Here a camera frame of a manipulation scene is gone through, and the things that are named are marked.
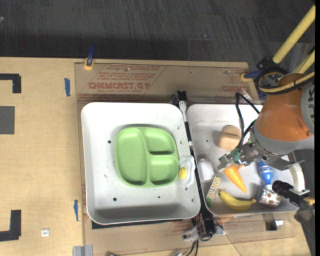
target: yellow tube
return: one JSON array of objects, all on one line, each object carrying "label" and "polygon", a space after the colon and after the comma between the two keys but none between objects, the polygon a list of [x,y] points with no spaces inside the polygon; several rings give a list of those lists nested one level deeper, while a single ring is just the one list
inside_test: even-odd
[{"label": "yellow tube", "polygon": [[291,35],[289,35],[280,49],[273,56],[272,60],[274,63],[279,64],[284,59],[287,53],[291,50],[291,48],[295,45],[299,38],[306,32],[306,30],[314,22],[315,19],[316,6],[313,5],[300,21],[300,23],[296,26],[296,28],[292,31]]},{"label": "yellow tube", "polygon": [[315,51],[316,50],[313,50],[313,52],[309,54],[309,56],[292,73],[304,74],[308,68],[315,63]]}]

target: dark gray square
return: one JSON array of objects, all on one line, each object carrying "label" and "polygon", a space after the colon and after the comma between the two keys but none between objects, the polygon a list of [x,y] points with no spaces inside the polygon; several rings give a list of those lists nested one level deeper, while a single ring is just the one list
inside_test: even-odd
[{"label": "dark gray square", "polygon": [[14,106],[0,106],[0,134],[15,134]]}]

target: yellow banana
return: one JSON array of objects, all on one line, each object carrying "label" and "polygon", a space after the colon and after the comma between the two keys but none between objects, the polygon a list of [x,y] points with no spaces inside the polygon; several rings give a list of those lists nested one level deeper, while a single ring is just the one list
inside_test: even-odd
[{"label": "yellow banana", "polygon": [[246,211],[257,202],[256,199],[238,200],[223,190],[220,191],[220,198],[227,206],[237,211]]}]

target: green plate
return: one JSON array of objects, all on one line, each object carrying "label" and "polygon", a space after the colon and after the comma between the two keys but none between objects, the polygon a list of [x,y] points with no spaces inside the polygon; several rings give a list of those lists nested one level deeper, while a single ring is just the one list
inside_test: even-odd
[{"label": "green plate", "polygon": [[153,127],[129,127],[115,138],[115,164],[121,180],[134,187],[168,185],[178,177],[174,138]]}]

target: orange carrot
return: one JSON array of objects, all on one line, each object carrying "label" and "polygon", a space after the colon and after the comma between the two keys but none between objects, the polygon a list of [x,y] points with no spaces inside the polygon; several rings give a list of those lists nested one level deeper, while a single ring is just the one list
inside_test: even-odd
[{"label": "orange carrot", "polygon": [[233,182],[239,189],[241,189],[244,193],[247,193],[248,190],[244,181],[242,180],[238,170],[242,166],[235,166],[234,164],[224,170],[225,175],[229,178],[230,181]]}]

